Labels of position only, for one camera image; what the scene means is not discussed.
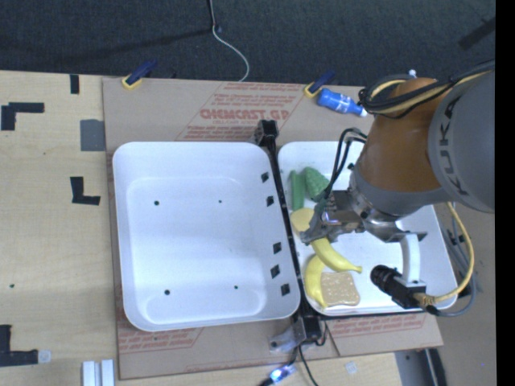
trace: wooden table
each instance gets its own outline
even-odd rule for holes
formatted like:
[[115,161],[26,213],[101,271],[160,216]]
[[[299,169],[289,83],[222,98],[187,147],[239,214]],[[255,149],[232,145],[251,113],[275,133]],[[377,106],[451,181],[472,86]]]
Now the wooden table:
[[[0,368],[0,384],[73,386],[86,360],[116,362],[116,325],[104,151],[81,151],[80,121],[103,121],[101,77],[0,72],[0,102],[43,102],[0,131],[0,324],[12,351],[49,350],[50,363]],[[72,203],[70,178],[100,204]],[[354,363],[357,372],[346,363]],[[287,385],[309,385],[300,363]],[[257,385],[275,368],[255,367],[145,380],[138,385]],[[393,353],[310,363],[319,384],[401,385]]]

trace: blue clamp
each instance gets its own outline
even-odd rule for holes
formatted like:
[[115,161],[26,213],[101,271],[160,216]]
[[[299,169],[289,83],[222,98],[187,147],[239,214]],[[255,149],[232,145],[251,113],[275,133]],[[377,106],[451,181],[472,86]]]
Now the blue clamp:
[[150,60],[143,63],[131,74],[122,79],[123,87],[127,90],[132,90],[133,88],[138,87],[142,83],[142,78],[148,77],[152,73],[152,70],[155,69],[157,64],[157,60]]
[[332,70],[325,72],[317,80],[311,82],[304,88],[304,94],[312,99],[319,93],[323,85],[330,84],[334,80],[335,75]]

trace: yellow banana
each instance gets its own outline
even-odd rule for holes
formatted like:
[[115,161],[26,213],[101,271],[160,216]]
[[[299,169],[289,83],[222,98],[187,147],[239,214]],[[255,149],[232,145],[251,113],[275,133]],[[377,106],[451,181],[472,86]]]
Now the yellow banana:
[[306,294],[325,309],[328,307],[328,304],[324,301],[322,294],[322,270],[324,268],[325,264],[318,256],[314,255],[307,263],[304,275],[304,288],[306,289]]
[[[290,220],[291,225],[297,233],[304,232],[309,229],[309,222],[315,211],[309,207],[303,207],[291,213]],[[330,269],[335,272],[345,272],[348,270],[354,270],[361,273],[363,268],[356,266],[339,254],[332,246],[327,237],[322,239],[313,240],[311,246],[320,260]]]

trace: black tape mark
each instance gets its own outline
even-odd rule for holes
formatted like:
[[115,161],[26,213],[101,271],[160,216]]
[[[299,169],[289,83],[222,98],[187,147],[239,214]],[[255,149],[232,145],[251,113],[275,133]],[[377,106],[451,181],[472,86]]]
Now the black tape mark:
[[38,351],[12,351],[10,349],[11,325],[0,325],[0,367],[37,364]]
[[84,178],[71,177],[73,199],[72,203],[92,204],[98,206],[100,204],[100,196],[84,196]]
[[71,94],[79,94],[80,85],[79,85],[79,75],[71,74],[70,75],[70,93]]
[[481,26],[477,27],[475,30],[470,32],[468,35],[464,36],[459,42],[459,46],[464,49],[468,50],[472,46],[474,46],[476,43],[478,43],[481,39],[489,35],[490,33],[494,32],[496,30],[496,18],[495,16],[488,20],[487,22],[484,22]]
[[2,106],[0,130],[14,130],[16,126],[16,113],[44,113],[44,103],[9,103]]
[[103,121],[95,119],[80,121],[80,151],[105,151]]
[[9,106],[2,106],[2,121],[0,130],[14,130],[16,124],[16,113]]
[[44,113],[44,103],[9,103],[15,113]]

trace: cardboard sheet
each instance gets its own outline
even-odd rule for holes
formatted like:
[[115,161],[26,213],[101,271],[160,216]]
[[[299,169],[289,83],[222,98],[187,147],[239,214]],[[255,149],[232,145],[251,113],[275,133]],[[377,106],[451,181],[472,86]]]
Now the cardboard sheet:
[[[330,87],[357,100],[360,88]],[[303,95],[300,84],[233,83],[145,79],[134,90],[119,78],[103,79],[105,147],[117,307],[121,379],[283,363],[288,355],[270,352],[268,339],[289,319],[273,322],[147,333],[127,321],[122,307],[112,158],[134,141],[247,141],[261,119],[276,120],[278,146],[293,141],[337,141],[347,127],[367,132],[372,118],[341,115]],[[327,359],[442,344],[428,314],[346,318],[328,323],[331,341],[307,351]]]

